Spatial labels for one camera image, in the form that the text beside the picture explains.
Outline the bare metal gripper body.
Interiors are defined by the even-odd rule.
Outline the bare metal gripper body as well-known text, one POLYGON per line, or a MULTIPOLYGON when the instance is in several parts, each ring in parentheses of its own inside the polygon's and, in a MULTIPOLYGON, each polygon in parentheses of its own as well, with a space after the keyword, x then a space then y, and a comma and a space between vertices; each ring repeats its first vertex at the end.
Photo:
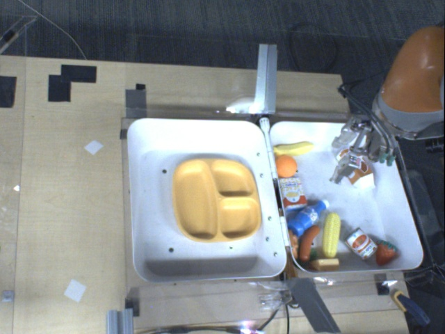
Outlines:
POLYGON ((396 158, 394 140, 375 118, 354 115, 348 126, 354 135, 350 144, 354 155, 369 161, 393 161, 396 158))

